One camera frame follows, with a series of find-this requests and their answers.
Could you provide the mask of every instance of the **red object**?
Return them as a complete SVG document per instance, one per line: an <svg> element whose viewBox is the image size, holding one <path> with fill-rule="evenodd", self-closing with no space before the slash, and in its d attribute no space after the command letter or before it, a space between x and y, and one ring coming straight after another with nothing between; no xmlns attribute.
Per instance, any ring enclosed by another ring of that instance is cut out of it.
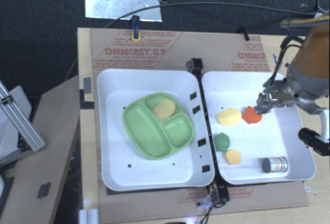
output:
<svg viewBox="0 0 330 224"><path fill-rule="evenodd" d="M262 119L262 114L257 114L254 107L248 106L242 118L248 123L258 123Z"/></svg>

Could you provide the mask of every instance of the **wooden table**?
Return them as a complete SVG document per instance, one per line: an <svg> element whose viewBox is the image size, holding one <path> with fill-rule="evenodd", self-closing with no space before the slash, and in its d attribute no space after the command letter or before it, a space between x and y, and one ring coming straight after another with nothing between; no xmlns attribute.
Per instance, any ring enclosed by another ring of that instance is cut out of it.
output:
<svg viewBox="0 0 330 224"><path fill-rule="evenodd" d="M275 63L273 54L279 54L279 45L285 36L260 36L263 49L265 51L267 63L270 70L274 69ZM288 50L283 65L291 62L297 50ZM84 89L84 80L93 76L92 72L92 35L90 28L80 28L78 30L78 53L79 53L79 88ZM285 68L279 73L285 75ZM84 94L85 102L94 101L93 86L91 91ZM318 100L319 105L329 108L329 99ZM315 131L320 131L320 120L318 116L310 116L299 109L301 119L305 127ZM98 209L98 178L97 178L97 153L95 135L95 115L94 110L81 109L81 160L82 160L82 196L84 199L84 209ZM254 211L230 214L211 215L209 223L327 223L330 219L330 172L329 158L321 157L313 152L317 172L313 179L305 182L305 186L310 188L307 194L309 206L296 207L293 209L279 209L267 211ZM175 218L171 220L150 220L141 223L165 223L175 221L186 221L185 218Z"/></svg>

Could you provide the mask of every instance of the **green ball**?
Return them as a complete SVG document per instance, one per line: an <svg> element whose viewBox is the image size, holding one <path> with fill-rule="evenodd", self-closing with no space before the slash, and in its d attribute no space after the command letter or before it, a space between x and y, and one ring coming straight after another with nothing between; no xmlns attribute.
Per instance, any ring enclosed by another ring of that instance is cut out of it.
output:
<svg viewBox="0 0 330 224"><path fill-rule="evenodd" d="M220 133L215 136L213 140L216 146L216 151L225 152L229 148L230 140L226 134Z"/></svg>

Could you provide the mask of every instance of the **blue clamp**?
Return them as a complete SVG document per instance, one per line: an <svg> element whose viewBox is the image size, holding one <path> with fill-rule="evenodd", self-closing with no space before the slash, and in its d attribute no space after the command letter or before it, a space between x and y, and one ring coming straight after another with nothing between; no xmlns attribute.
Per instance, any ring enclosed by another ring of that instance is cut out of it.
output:
<svg viewBox="0 0 330 224"><path fill-rule="evenodd" d="M141 40L141 33L140 33L140 17L138 15L132 16L132 18L129 20L128 28L134 29L134 31L132 31L132 41L139 42Z"/></svg>

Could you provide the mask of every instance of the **can label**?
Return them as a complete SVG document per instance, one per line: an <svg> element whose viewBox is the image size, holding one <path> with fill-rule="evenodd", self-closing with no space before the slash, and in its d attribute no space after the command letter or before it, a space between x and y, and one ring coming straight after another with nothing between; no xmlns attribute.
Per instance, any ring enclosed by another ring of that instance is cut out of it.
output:
<svg viewBox="0 0 330 224"><path fill-rule="evenodd" d="M268 158L271 172L286 172L288 170L288 161L284 157Z"/></svg>

